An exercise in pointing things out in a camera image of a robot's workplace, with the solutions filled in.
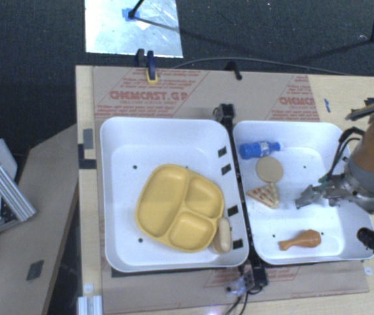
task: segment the cardboard sheet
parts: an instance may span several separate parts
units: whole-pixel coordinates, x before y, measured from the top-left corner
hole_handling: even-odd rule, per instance
[[[306,75],[242,73],[201,70],[158,70],[158,85],[148,85],[145,69],[94,68],[96,145],[101,124],[112,116],[211,119],[221,103],[233,103],[235,121],[319,121]],[[231,304],[228,282],[237,268],[113,274],[104,255],[104,207],[100,148],[96,149],[100,216],[102,296],[105,314]],[[330,262],[267,270],[269,285],[249,302],[367,292],[361,262]]]

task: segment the water bottle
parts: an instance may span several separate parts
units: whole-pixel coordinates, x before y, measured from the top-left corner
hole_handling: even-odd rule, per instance
[[[251,158],[261,158],[267,156],[275,150],[283,148],[280,142],[258,141],[251,144],[242,144],[239,146],[239,154],[244,160]]]

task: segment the metal sheet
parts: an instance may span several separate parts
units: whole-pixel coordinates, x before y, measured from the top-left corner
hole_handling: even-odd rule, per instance
[[[138,0],[85,0],[86,51],[136,54],[153,50],[155,56],[182,58],[175,0],[145,0],[136,20],[124,14]]]

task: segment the cable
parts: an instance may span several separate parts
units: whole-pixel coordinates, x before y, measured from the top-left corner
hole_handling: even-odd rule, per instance
[[[245,294],[244,305],[242,306],[241,312],[239,312],[238,315],[242,315],[244,313],[245,307],[247,306],[247,301],[248,301],[248,293]]]
[[[244,299],[244,305],[242,306],[242,309],[241,309],[241,312],[239,312],[238,315],[242,315],[244,313],[244,310],[245,310],[245,307],[247,306],[247,302],[248,302],[248,295],[256,295],[256,294],[259,294],[261,291],[262,291],[263,287],[260,287],[260,289],[256,290],[256,291],[248,291],[246,294],[245,294],[245,299]],[[241,297],[238,297],[237,301],[231,306],[231,308],[228,309],[228,311],[225,313],[225,315],[229,315],[231,314],[231,312],[235,309],[235,307],[237,307],[237,305],[239,304],[239,302],[241,301]]]
[[[178,69],[182,68],[183,66],[188,66],[190,64],[194,63],[200,63],[200,62],[211,62],[211,61],[218,61],[218,60],[243,60],[248,62],[258,62],[258,63],[265,63],[265,64],[273,64],[277,66],[289,66],[292,68],[300,68],[300,69],[307,69],[307,70],[314,70],[319,72],[326,72],[333,75],[349,75],[348,73],[342,73],[337,72],[333,70],[328,69],[322,69],[322,68],[313,68],[311,66],[302,66],[300,64],[292,64],[292,63],[283,63],[283,62],[276,62],[273,60],[262,60],[259,58],[248,58],[248,57],[209,57],[209,58],[199,58],[197,60],[189,60],[187,62],[177,64],[176,66],[173,66],[171,69]]]
[[[334,157],[334,160],[333,160],[333,164],[331,165],[331,168],[329,170],[329,172],[327,173],[327,180],[330,179],[331,175],[333,174],[333,171],[334,171],[334,168],[336,167],[336,165],[338,164],[343,152],[344,152],[344,149],[346,148],[346,146],[348,145],[348,143],[350,141],[354,141],[354,140],[360,140],[360,138],[350,138],[348,139],[344,144],[343,144],[343,147],[341,147],[341,144],[339,145],[339,147],[337,147],[337,151],[336,151],[336,155]]]
[[[225,313],[225,315],[231,314],[231,311],[233,311],[235,309],[235,307],[237,307],[237,305],[240,301],[241,301],[241,297],[238,297],[237,301],[231,306],[231,308],[228,309],[228,311]]]

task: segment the yellow divided plate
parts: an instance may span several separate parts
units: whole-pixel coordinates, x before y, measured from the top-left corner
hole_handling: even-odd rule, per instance
[[[149,237],[185,252],[205,249],[224,211],[219,187],[179,165],[162,165],[149,176],[136,206],[137,226]]]

